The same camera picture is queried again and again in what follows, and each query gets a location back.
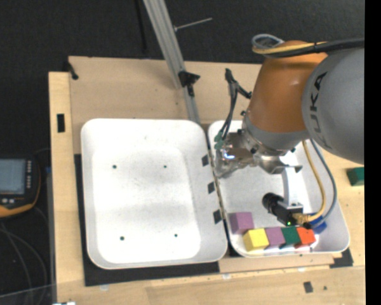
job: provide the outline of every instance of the device screen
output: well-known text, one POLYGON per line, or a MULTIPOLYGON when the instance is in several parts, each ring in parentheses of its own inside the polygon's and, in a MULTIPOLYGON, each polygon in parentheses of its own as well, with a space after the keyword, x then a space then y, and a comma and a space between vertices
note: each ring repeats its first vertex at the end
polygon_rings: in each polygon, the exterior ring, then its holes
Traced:
POLYGON ((0 159, 0 194, 24 194, 25 159, 0 159))

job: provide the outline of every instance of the multimeter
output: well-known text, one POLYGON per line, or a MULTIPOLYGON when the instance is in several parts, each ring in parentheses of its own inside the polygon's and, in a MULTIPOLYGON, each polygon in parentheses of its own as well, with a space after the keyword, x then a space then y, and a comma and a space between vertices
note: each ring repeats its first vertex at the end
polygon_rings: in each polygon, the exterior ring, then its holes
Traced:
POLYGON ((0 218, 31 209, 40 188, 41 173, 33 155, 0 156, 0 218))

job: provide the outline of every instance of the purple cube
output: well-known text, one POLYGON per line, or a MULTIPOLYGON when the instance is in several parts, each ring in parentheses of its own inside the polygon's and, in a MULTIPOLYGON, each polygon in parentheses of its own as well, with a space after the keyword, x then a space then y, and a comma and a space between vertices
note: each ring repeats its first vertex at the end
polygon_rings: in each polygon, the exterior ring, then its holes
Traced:
POLYGON ((265 228, 265 233, 267 234, 269 242, 266 250, 271 248, 278 248, 281 245, 285 244, 285 237, 280 227, 267 227, 265 228))
POLYGON ((253 215, 251 212, 231 213, 230 226, 233 234, 244 234, 247 230, 254 229, 253 215))

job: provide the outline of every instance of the wooden table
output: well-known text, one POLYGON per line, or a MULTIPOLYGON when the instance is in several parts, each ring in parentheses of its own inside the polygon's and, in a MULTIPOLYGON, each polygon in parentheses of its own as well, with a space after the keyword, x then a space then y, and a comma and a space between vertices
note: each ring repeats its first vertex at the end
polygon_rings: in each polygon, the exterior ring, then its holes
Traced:
MULTIPOLYGON (((335 177, 347 222, 352 266, 331 268, 345 254, 304 254, 259 259, 225 256, 220 273, 85 287, 78 219, 74 154, 91 118, 186 119, 183 93, 173 87, 163 60, 70 57, 78 80, 49 73, 55 274, 58 302, 80 304, 365 304, 364 186, 353 187, 346 169, 359 164, 324 151, 335 177), (63 117, 64 128, 58 126, 63 117), (310 283, 312 292, 304 288, 310 283)), ((254 64, 186 62, 199 74, 196 104, 202 126, 224 119, 229 109, 225 68, 252 90, 254 64)), ((239 98, 234 119, 248 100, 239 98)))

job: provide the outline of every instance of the yellow block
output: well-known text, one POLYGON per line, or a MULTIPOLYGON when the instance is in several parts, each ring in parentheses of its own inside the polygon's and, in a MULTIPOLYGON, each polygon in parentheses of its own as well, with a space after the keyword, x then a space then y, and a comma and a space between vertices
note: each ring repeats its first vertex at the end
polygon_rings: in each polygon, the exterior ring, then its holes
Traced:
POLYGON ((250 229, 243 235, 244 245, 247 251, 261 250, 269 245, 264 228, 250 229))

